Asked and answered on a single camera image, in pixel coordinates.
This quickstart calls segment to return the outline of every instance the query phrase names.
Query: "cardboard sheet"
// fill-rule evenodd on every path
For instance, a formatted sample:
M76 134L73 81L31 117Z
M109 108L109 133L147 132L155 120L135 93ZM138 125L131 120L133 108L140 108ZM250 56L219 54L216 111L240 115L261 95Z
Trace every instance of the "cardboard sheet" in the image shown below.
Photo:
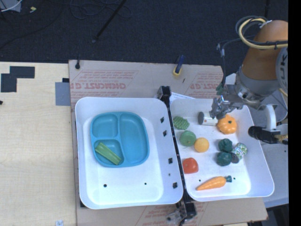
M173 75L173 64L148 64L113 61L69 61L74 170L78 171L75 104L83 97L156 97L160 86L194 98L214 98L215 88L222 80L220 66L182 65L179 76ZM161 225L172 226L167 215L175 205L126 207L91 210L81 207L79 178L75 173L78 226ZM267 219L262 198L195 202L197 215L185 222L187 226L210 226Z

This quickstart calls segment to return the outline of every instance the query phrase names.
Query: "dark background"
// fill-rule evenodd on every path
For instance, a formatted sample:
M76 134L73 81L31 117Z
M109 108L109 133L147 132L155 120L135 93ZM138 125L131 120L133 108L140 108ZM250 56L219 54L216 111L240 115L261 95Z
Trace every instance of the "dark background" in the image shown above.
M20 12L0 14L0 61L175 63L185 55L185 64L222 65L216 46L238 38L239 19L288 21L288 0L270 0L269 7L267 0L126 0L93 43L121 2L23 0ZM238 70L247 49L242 42L225 47L226 75Z

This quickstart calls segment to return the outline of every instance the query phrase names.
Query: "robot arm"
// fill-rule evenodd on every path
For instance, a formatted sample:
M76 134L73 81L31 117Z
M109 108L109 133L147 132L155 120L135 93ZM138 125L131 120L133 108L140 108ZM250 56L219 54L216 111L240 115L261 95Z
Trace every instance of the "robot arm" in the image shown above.
M257 24L260 22L261 29L254 40L247 40L242 31L244 26L253 21ZM274 108L261 102L277 89L287 95L288 22L249 18L240 25L238 34L250 48L236 73L235 84L223 86L221 96L214 98L209 114L213 119L221 119L234 109L242 109L243 105L264 110L268 126L264 129L252 127L249 135L270 144L278 143L275 138L279 132L276 130Z

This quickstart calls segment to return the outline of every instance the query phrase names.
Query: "orange pumpkin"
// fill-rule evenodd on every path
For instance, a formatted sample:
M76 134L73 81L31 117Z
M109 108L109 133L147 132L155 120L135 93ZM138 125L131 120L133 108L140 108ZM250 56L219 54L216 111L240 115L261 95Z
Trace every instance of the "orange pumpkin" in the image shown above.
M233 134L237 130L236 120L229 114L218 120L216 126L224 134Z

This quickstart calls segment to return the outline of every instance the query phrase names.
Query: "yellow round fruit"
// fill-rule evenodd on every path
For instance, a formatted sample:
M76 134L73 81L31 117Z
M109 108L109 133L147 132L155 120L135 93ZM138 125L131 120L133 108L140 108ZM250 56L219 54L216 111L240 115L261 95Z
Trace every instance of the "yellow round fruit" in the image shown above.
M199 137L194 143L194 149L199 153L204 153L209 149L209 141L204 137Z

